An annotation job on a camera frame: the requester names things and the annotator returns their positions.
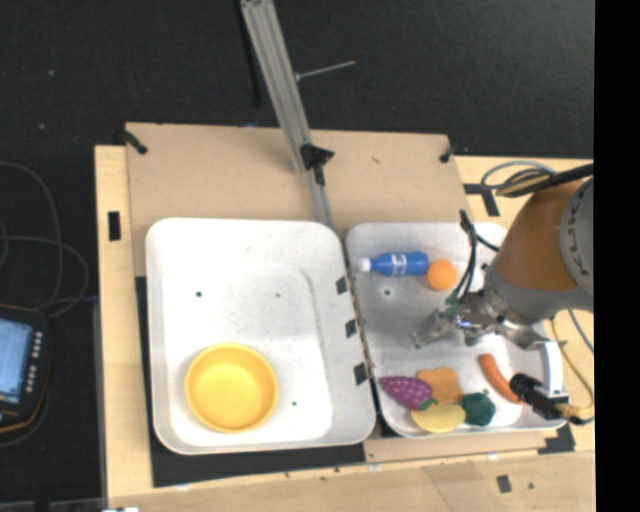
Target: black backdrop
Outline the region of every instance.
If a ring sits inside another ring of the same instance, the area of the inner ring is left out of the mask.
[[[280,0],[312,128],[446,133],[473,155],[593,157],[595,0]],[[97,294],[92,152],[126,121],[276,126],[252,101],[233,0],[0,2],[0,160],[34,169]],[[51,236],[44,197],[0,167],[0,221]],[[54,253],[13,247],[0,303],[50,293]],[[69,260],[65,294],[77,290]],[[48,413],[0,447],[0,502],[100,493],[92,305],[56,319]]]

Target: yellow cable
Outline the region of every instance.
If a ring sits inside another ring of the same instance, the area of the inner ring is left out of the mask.
[[[560,337],[558,336],[558,331],[556,330],[555,318],[551,319],[551,328],[553,329],[553,335],[555,336],[556,340],[560,341]],[[591,403],[586,407],[578,407],[571,404],[558,404],[556,405],[556,408],[562,413],[562,415],[565,418],[569,418],[571,416],[576,416],[576,417],[590,416],[593,414],[593,411],[595,409],[595,393],[593,392],[593,389],[587,382],[587,379],[585,379],[585,377],[582,375],[582,373],[580,373],[578,368],[576,368],[576,365],[573,363],[573,361],[571,361],[571,358],[565,351],[564,346],[560,343],[558,344],[560,345],[560,351],[562,352],[562,356],[564,357],[565,361],[567,361],[567,364],[573,370],[573,373],[575,373],[576,377],[578,377],[580,382],[582,382],[582,385],[585,387],[585,389],[589,393],[589,397],[591,398]]]

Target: yellow bowl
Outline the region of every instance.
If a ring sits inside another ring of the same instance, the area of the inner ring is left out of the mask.
[[[200,352],[185,379],[193,413],[219,432],[246,432],[265,423],[278,402],[269,362],[245,345],[223,343]]]

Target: handheld meter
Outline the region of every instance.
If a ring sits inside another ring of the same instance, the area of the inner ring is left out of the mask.
[[[50,337],[39,311],[0,305],[0,434],[37,416],[49,377]]]

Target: purple toy vegetable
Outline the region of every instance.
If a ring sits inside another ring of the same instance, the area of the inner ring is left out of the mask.
[[[431,386],[415,377],[382,377],[380,384],[391,397],[412,411],[424,411],[434,402]]]

